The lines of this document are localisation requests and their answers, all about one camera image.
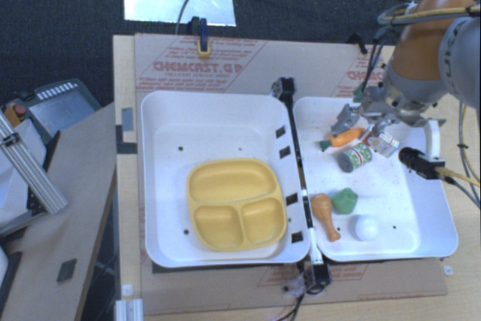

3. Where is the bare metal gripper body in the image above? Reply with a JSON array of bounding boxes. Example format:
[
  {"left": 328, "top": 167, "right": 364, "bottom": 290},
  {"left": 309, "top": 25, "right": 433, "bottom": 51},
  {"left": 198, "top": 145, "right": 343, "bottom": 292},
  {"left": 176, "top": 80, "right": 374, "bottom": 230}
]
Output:
[{"left": 361, "top": 85, "right": 432, "bottom": 129}]

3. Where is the white plastic tray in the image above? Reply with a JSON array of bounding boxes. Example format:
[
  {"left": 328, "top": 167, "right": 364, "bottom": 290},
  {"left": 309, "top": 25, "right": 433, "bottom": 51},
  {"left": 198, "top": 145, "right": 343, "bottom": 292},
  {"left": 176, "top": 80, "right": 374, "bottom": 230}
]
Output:
[
  {"left": 292, "top": 96, "right": 459, "bottom": 262},
  {"left": 141, "top": 90, "right": 311, "bottom": 268}
]

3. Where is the small can green print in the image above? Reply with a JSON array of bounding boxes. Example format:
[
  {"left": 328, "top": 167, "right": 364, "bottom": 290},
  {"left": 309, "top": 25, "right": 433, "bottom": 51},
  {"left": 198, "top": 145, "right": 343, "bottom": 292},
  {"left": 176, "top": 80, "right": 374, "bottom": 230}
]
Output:
[{"left": 337, "top": 142, "right": 374, "bottom": 174}]

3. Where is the white ball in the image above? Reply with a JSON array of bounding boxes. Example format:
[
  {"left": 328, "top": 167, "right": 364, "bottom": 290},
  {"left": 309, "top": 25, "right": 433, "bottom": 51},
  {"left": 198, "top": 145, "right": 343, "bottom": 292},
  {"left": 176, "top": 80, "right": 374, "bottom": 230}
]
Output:
[{"left": 354, "top": 214, "right": 380, "bottom": 241}]

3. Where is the thin black and white rod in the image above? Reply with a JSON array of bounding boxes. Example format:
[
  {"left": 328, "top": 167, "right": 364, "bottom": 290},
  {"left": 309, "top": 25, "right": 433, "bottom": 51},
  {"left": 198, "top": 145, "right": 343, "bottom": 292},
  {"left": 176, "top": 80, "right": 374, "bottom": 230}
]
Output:
[{"left": 282, "top": 92, "right": 323, "bottom": 268}]

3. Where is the yellow divided plate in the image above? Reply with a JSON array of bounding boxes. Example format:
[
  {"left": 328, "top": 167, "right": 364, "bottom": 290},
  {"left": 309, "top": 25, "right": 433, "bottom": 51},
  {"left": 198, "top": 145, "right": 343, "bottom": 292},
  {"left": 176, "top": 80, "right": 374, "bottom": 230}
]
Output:
[{"left": 186, "top": 157, "right": 289, "bottom": 252}]

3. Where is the brown chicken drumstick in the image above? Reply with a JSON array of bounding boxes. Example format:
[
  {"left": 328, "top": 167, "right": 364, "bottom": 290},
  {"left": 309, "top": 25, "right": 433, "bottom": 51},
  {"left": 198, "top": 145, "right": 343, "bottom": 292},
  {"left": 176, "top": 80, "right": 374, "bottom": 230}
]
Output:
[{"left": 310, "top": 192, "right": 341, "bottom": 242}]

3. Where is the brown cardboard board red print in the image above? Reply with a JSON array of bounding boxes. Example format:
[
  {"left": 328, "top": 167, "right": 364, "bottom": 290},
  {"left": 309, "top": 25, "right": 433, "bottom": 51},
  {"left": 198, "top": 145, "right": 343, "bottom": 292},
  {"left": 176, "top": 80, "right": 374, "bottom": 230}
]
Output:
[{"left": 133, "top": 33, "right": 449, "bottom": 316}]

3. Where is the black block with thin wires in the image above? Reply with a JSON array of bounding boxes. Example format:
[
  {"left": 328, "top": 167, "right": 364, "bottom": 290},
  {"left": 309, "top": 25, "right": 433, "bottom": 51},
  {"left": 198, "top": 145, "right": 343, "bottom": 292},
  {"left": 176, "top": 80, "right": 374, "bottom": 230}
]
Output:
[
  {"left": 271, "top": 77, "right": 297, "bottom": 99},
  {"left": 302, "top": 262, "right": 332, "bottom": 294}
]

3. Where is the green pepper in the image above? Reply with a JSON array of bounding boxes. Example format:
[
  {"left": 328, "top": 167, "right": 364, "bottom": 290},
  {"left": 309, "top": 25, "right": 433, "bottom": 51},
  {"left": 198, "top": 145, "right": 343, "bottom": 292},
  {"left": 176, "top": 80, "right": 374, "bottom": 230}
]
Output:
[{"left": 331, "top": 187, "right": 358, "bottom": 215}]

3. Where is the black cylinder on white bracket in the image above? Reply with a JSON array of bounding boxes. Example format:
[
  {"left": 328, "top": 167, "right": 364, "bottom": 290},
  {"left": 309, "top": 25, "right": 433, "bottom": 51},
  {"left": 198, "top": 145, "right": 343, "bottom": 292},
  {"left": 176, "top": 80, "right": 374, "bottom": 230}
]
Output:
[{"left": 398, "top": 119, "right": 447, "bottom": 180}]

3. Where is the orange carrot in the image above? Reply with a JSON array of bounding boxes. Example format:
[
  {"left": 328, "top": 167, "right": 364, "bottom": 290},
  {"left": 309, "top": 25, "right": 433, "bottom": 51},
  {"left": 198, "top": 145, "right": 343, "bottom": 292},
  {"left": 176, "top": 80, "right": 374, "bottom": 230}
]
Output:
[{"left": 319, "top": 127, "right": 366, "bottom": 152}]

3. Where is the small white carton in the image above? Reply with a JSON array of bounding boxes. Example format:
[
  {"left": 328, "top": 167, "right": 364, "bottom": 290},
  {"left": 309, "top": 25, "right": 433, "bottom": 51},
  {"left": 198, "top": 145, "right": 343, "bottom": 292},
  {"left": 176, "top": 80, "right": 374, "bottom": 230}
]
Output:
[{"left": 362, "top": 132, "right": 401, "bottom": 158}]

